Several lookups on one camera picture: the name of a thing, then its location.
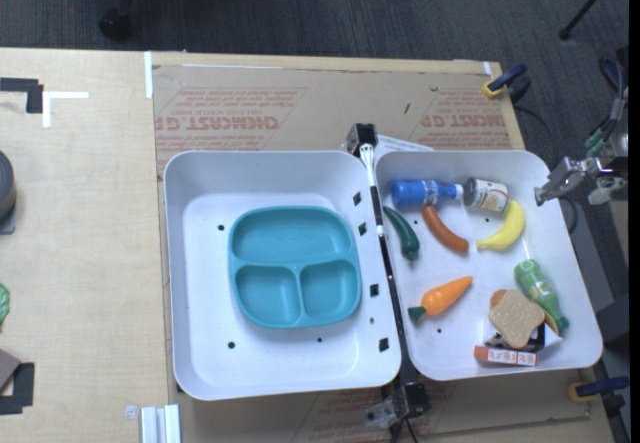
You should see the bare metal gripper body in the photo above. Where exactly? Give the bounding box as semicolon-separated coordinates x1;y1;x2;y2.
585;130;630;180

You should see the yellow banana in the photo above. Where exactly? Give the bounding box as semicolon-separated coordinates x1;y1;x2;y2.
475;199;527;252

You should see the small white can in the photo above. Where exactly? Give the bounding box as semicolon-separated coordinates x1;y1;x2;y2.
462;177;510;214

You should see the white plastic tray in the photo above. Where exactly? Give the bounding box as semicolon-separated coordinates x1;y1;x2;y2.
373;148;605;382
163;149;404;402

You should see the green bottle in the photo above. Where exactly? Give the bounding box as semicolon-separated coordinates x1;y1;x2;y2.
513;259;571;335

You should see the orange sausage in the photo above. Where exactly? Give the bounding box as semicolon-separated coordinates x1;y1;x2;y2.
421;204;471;254

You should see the blue bottle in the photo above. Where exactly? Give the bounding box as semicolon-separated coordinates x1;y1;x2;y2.
389;178;465;210

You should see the yellow and white wedge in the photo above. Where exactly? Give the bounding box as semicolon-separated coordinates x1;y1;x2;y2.
542;309;566;348

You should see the tan bread slice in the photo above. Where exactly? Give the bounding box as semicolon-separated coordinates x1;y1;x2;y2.
488;289;546;350

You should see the black packet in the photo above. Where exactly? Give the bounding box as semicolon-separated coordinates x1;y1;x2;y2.
483;323;547;352

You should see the green chili pepper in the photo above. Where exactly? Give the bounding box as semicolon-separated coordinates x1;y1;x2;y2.
382;205;420;262

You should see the orange carrot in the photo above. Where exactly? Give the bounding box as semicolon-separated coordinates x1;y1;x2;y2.
407;275;474;323

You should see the orange carton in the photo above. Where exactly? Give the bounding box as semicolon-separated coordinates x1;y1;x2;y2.
473;345;540;367

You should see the thin black and white rod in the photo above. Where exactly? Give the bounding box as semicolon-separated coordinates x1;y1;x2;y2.
359;143;420;385

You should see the brown cardboard board red print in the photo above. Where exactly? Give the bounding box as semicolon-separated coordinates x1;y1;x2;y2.
151;61;592;443

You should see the blue divided plate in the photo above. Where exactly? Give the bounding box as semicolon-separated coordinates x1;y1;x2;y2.
228;205;363;331

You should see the grey tape roll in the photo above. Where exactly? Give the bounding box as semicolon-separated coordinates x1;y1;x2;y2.
0;149;17;236

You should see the black block with thin wires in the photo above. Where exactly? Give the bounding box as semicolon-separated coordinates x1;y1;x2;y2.
346;122;377;155
364;380;431;427

